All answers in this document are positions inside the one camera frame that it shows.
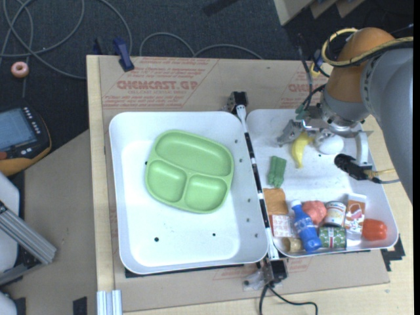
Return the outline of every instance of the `blue bottle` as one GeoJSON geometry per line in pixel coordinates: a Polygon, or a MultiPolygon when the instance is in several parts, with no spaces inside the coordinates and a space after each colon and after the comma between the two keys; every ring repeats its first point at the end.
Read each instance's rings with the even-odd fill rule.
{"type": "Polygon", "coordinates": [[[321,240],[315,229],[312,219],[302,210],[301,201],[295,199],[291,202],[291,208],[295,212],[295,228],[302,240],[306,252],[313,252],[321,247],[321,240]]]}

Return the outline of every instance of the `cable clip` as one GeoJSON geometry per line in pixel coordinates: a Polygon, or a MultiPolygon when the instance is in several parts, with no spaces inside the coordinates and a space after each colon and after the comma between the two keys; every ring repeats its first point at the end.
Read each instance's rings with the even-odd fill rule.
{"type": "Polygon", "coordinates": [[[125,72],[133,70],[134,64],[130,60],[130,55],[127,50],[127,44],[124,40],[120,37],[116,37],[112,43],[114,44],[115,53],[118,54],[121,59],[119,60],[119,64],[123,68],[125,72]]]}

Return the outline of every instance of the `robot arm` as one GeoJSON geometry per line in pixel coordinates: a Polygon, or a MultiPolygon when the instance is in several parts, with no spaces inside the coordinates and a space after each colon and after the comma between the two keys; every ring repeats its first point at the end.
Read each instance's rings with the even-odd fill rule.
{"type": "Polygon", "coordinates": [[[383,30],[364,28],[350,36],[338,61],[329,63],[335,65],[324,91],[328,111],[335,114],[330,125],[373,115],[413,202],[413,39],[394,39],[383,30]],[[363,55],[364,62],[351,63],[363,55]]]}
{"type": "Polygon", "coordinates": [[[341,167],[339,163],[347,162],[353,169],[353,173],[348,171],[350,175],[367,179],[360,167],[363,161],[360,157],[366,154],[363,151],[368,147],[367,140],[355,136],[352,129],[373,115],[383,130],[394,168],[413,202],[413,38],[395,39],[377,28],[349,28],[338,31],[325,42],[322,57],[333,66],[333,71],[324,86],[320,103],[307,106],[301,112],[298,108],[297,118],[301,121],[289,122],[278,139],[279,145],[294,141],[301,131],[315,133],[321,143],[337,135],[356,137],[358,159],[340,154],[347,159],[336,159],[336,165],[345,169],[347,166],[341,167]],[[345,35],[347,39],[334,61],[328,57],[328,51],[339,35],[345,35]]]}

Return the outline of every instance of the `white tray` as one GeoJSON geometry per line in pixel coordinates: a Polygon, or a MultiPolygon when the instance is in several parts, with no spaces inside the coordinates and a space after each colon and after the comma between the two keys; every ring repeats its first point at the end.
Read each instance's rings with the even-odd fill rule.
{"type": "Polygon", "coordinates": [[[260,261],[268,240],[242,125],[226,112],[125,112],[110,123],[119,234],[124,266],[136,274],[260,261]],[[215,140],[234,158],[230,193],[210,214],[155,200],[144,174],[155,139],[180,129],[215,140]]]}
{"type": "MultiPolygon", "coordinates": [[[[335,166],[335,155],[321,154],[311,144],[305,147],[303,167],[298,169],[291,157],[291,144],[285,144],[281,148],[278,146],[277,137],[282,135],[287,122],[295,116],[294,110],[255,110],[247,116],[249,136],[255,153],[261,186],[272,188],[267,181],[271,156],[284,158],[286,159],[286,169],[282,189],[288,204],[292,200],[345,202],[348,194],[365,195],[367,196],[365,218],[383,221],[388,227],[388,234],[385,240],[348,240],[346,249],[325,249],[311,254],[306,251],[289,253],[279,238],[274,238],[276,247],[288,257],[307,257],[332,252],[353,252],[392,247],[398,240],[398,229],[382,185],[368,180],[359,181],[351,178],[335,166]]],[[[360,131],[362,126],[359,125],[354,130],[360,131]]],[[[345,139],[345,147],[341,153],[355,157],[356,142],[353,138],[345,139]]],[[[374,164],[370,153],[369,162],[374,164]]]]}

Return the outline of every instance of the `toy banana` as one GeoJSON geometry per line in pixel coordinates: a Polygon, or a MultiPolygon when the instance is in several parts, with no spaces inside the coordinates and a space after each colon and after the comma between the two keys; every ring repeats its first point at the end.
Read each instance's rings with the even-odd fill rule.
{"type": "Polygon", "coordinates": [[[296,140],[293,141],[291,145],[291,155],[293,159],[296,161],[297,167],[302,168],[302,160],[303,160],[303,150],[305,146],[311,143],[314,140],[312,136],[308,136],[306,131],[302,132],[296,140]]]}

